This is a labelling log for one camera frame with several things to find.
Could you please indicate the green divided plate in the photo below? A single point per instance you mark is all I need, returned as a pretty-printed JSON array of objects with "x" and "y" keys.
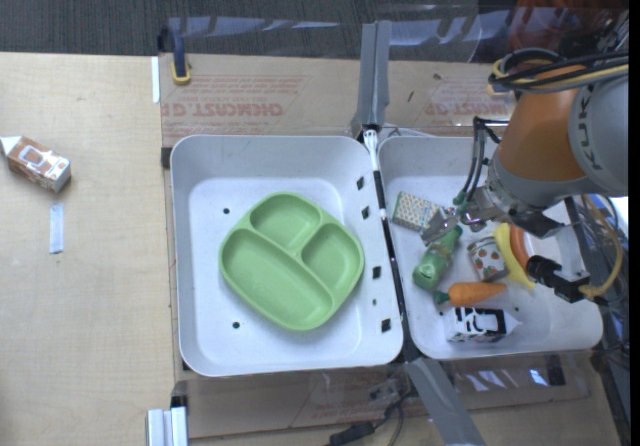
[{"x": 280, "y": 264}]

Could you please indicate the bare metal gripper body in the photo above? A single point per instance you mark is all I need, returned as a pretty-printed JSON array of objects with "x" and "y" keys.
[{"x": 492, "y": 214}]

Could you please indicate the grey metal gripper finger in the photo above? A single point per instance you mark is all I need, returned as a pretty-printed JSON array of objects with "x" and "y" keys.
[
  {"x": 436, "y": 233},
  {"x": 440, "y": 216}
]

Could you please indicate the white plastic tray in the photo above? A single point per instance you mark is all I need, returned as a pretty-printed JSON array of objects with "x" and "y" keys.
[
  {"x": 550, "y": 329},
  {"x": 210, "y": 284}
]

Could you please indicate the brown cardboard board red print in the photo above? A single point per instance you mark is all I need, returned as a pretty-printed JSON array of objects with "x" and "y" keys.
[{"x": 260, "y": 99}]

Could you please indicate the orange carrot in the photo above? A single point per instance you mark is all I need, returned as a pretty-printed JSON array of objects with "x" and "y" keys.
[{"x": 472, "y": 291}]

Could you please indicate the orange sausage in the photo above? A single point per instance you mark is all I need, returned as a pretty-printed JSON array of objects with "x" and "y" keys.
[{"x": 519, "y": 246}]

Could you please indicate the brown and white carton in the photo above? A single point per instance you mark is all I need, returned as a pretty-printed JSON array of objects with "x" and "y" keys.
[{"x": 37, "y": 164}]

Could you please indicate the white can with strawberries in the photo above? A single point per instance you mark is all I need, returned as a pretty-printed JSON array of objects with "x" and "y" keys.
[{"x": 485, "y": 259}]

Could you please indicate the black and white carton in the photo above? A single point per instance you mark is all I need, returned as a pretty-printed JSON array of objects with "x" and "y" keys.
[{"x": 475, "y": 324}]

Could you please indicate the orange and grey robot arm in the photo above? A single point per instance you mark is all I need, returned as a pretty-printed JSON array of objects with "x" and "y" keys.
[{"x": 545, "y": 134}]

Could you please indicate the yellow banana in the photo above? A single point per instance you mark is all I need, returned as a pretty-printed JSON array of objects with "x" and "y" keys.
[{"x": 511, "y": 259}]

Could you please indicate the green bottle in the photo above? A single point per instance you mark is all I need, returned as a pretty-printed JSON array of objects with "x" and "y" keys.
[{"x": 432, "y": 266}]

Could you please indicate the green and orange patterned carton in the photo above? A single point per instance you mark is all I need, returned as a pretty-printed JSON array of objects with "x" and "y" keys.
[{"x": 412, "y": 210}]

